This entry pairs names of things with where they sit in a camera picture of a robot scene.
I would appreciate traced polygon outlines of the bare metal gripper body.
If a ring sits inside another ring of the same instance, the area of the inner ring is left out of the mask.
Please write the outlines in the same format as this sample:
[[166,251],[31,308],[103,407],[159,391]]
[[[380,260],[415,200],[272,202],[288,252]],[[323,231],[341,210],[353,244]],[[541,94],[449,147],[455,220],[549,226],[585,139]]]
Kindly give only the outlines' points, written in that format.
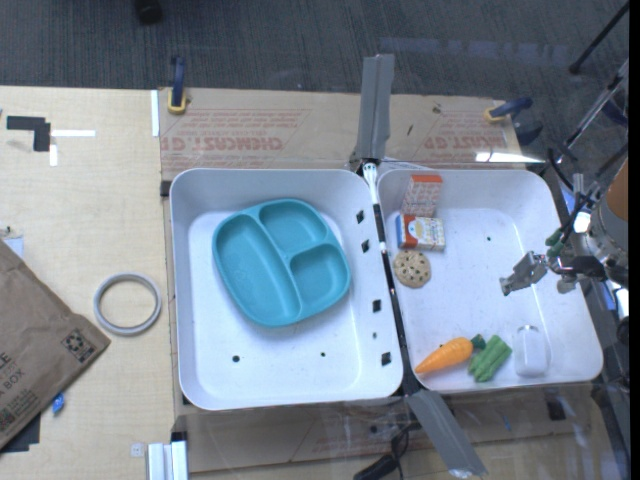
[[628,253],[607,235],[595,231],[573,233],[573,249],[566,255],[569,239],[562,230],[547,238],[548,268],[565,283],[577,283],[583,278],[628,283]]

